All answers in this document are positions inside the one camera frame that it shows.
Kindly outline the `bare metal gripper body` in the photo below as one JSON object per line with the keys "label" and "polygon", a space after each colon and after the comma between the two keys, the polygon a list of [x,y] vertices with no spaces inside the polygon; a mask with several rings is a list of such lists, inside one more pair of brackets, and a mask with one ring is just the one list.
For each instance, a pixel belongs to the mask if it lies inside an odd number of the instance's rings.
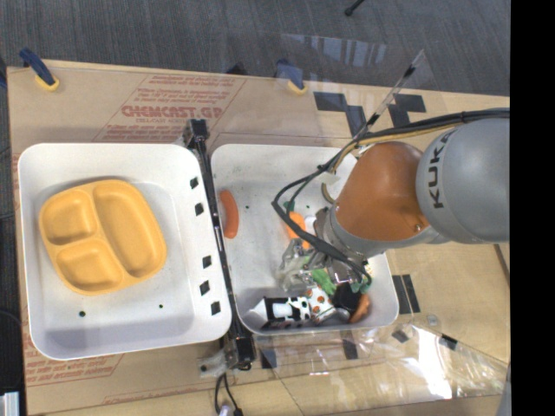
{"label": "bare metal gripper body", "polygon": [[352,267],[295,237],[278,267],[278,284],[285,291],[318,287],[325,292],[337,292],[341,286],[347,286],[352,292],[367,292],[368,270],[365,265]]}

